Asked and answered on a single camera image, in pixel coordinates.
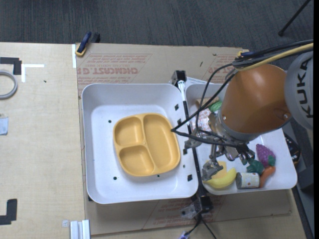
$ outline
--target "yellow cable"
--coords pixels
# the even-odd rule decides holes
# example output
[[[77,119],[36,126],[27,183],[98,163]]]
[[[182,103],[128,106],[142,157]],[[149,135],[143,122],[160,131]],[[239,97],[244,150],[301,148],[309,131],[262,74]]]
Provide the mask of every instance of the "yellow cable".
[[[294,49],[282,52],[282,53],[277,54],[277,55],[275,55],[273,57],[270,57],[270,58],[267,58],[267,59],[265,59],[265,60],[263,60],[261,62],[258,62],[258,63],[254,64],[254,65],[243,67],[243,68],[236,68],[236,70],[238,70],[238,71],[247,71],[247,70],[256,68],[258,66],[261,66],[261,65],[264,65],[264,64],[268,64],[268,63],[273,62],[275,60],[281,59],[283,57],[287,57],[289,55],[293,55],[293,54],[298,53],[300,51],[304,51],[304,50],[313,48],[313,47],[314,47],[314,43],[312,42],[312,43],[300,46],[298,48],[294,48]]]

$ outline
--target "cardboard sheet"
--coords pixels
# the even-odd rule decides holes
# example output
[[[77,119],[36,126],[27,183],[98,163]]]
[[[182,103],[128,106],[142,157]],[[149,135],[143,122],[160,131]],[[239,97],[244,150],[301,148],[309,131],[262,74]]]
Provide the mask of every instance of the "cardboard sheet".
[[[171,47],[125,44],[90,44],[84,57],[77,57],[78,95],[81,121],[82,159],[85,164],[81,93],[92,83],[167,83],[175,70],[188,77],[207,81],[220,66],[231,63],[242,48]],[[232,67],[216,74],[212,82],[223,83]],[[83,166],[85,218],[91,234],[136,231],[194,224],[180,210],[190,199],[99,205],[89,200]],[[206,222],[288,214],[287,191],[247,192],[211,196],[213,210],[204,214]]]

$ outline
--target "dark gray floor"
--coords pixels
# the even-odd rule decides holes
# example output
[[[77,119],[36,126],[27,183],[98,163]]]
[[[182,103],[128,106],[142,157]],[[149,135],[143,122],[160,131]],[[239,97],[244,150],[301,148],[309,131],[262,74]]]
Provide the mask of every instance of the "dark gray floor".
[[[0,41],[75,43],[86,31],[101,42],[229,46],[261,50],[314,37],[314,0],[278,31],[306,0],[0,0]],[[288,69],[295,57],[274,64]],[[313,164],[307,132],[292,123],[305,167]],[[313,237],[298,188],[296,202]]]

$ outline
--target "orange carrot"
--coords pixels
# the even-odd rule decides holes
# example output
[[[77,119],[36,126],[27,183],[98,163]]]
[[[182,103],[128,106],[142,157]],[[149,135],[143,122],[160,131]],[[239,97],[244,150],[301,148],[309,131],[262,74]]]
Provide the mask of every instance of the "orange carrot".
[[[259,184],[259,187],[262,188],[264,187],[267,179],[272,175],[274,174],[274,172],[276,171],[276,168],[275,166],[267,166],[263,173],[261,174],[260,176],[260,184]]]

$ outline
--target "can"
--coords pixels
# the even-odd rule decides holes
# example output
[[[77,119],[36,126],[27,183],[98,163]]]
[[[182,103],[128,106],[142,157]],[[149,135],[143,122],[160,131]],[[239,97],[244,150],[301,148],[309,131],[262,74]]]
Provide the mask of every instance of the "can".
[[[260,185],[260,176],[258,173],[240,173],[236,174],[237,189],[256,189]]]

